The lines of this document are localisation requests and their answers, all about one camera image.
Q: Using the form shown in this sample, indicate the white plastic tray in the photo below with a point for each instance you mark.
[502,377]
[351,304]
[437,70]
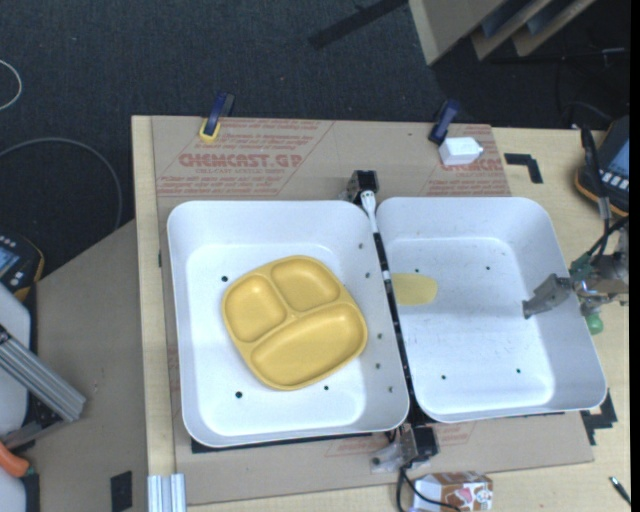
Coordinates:
[480,350]
[280,415]

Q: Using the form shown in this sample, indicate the brown and white carton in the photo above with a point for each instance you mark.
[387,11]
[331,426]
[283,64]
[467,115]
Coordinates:
[457,492]

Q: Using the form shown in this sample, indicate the yellow divided plate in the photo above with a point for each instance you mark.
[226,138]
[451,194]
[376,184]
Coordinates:
[295,325]

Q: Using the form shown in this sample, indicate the flat yellow oval biscuit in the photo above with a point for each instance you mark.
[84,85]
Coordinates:
[414,290]

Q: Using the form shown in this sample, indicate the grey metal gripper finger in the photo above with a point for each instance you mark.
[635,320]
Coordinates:
[545,302]
[554,283]

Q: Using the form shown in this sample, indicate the small white box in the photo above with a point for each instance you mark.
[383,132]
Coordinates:
[459,151]

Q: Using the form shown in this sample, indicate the thin black and white rod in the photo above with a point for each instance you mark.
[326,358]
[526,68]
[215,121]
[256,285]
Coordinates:
[395,320]

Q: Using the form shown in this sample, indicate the brown cardboard board red print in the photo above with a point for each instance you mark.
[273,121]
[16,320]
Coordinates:
[310,150]

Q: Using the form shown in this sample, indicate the black pen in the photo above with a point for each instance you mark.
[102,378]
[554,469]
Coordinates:
[619,489]

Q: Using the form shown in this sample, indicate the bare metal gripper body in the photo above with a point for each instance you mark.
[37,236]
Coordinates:
[611,286]

